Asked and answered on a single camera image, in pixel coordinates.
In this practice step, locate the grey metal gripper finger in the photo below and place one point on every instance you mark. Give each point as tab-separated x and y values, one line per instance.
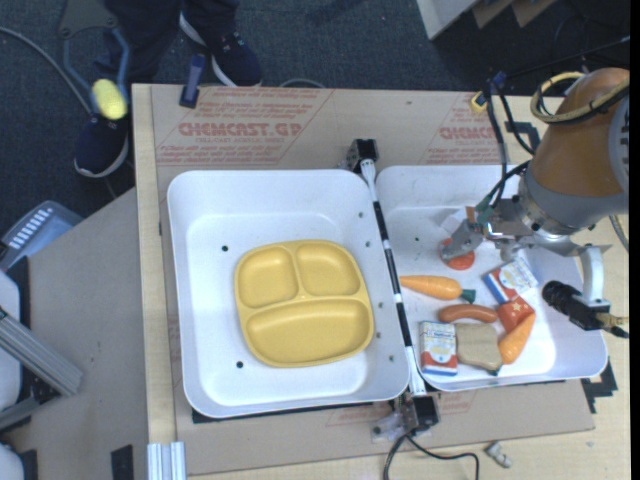
512	251
462	240

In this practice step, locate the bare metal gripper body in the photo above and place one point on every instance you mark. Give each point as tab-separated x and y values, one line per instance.
510	220

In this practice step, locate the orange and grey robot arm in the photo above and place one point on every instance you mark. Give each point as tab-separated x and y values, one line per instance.
575	163

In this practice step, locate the orange-red round slice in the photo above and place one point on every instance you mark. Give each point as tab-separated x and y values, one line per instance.
462	261

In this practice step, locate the blue red white carton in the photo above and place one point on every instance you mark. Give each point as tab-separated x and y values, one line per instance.
512	278

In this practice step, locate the white plastic tray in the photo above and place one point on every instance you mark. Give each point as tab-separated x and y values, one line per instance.
425	203
210	318

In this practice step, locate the orange carrot with green top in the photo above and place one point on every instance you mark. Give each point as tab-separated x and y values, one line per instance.
432	287

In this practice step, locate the red carton with yellow stars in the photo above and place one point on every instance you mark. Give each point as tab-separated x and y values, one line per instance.
515	312

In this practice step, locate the orange-brown sausage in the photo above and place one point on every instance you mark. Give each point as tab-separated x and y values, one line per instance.
467	313

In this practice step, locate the thin black and white rod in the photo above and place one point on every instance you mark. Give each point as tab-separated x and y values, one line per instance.
400	303

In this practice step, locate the tan bread slice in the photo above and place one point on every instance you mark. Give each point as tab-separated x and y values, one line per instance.
477	345

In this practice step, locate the white and orange carton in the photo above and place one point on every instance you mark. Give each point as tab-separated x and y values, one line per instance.
438	348

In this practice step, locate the yellow divided plate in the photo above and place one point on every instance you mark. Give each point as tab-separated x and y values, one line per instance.
305	328

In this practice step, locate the brown cardboard board red print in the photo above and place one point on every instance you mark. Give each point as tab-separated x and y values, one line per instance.
300	118

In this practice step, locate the person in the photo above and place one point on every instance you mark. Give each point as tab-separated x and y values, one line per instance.
140	18

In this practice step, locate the black cylinder on white bracket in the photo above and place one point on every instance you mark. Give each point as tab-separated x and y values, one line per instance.
567	300

